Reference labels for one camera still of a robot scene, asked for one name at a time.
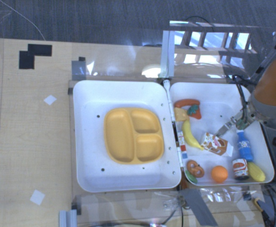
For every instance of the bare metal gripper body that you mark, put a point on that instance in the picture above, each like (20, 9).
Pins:
(245, 117)

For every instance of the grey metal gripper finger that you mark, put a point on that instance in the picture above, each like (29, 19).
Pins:
(224, 124)
(226, 128)

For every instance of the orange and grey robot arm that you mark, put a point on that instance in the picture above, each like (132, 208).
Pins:
(273, 79)

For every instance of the white plastic tray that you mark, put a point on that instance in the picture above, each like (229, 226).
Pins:
(90, 136)
(225, 107)

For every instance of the white and brown milk carton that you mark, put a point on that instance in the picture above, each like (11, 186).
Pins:
(217, 144)

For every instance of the blue bottle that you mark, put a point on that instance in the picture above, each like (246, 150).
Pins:
(244, 146)

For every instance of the orange carrot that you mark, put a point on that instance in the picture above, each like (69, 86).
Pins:
(196, 113)

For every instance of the yellow banana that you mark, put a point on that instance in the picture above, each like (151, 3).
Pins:
(188, 135)

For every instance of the red can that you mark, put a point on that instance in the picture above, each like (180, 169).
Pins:
(240, 169)

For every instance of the orange sausage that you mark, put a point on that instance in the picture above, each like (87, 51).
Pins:
(186, 102)

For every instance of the yellow cheese wedge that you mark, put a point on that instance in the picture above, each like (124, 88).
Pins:
(180, 115)

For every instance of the small white and red packet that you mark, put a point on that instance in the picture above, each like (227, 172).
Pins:
(182, 145)

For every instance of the orange fruit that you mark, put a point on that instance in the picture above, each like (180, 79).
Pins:
(219, 174)

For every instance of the brown pretzel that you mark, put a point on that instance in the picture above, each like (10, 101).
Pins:
(195, 168)

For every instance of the yellow corn cob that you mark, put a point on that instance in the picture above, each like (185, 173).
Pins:
(256, 172)

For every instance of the thin black and white rod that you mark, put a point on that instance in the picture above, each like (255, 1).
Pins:
(170, 103)

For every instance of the green leaf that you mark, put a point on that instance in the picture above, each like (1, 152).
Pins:
(191, 177)

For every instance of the yellow divided plate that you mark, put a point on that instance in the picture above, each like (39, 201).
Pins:
(118, 136)

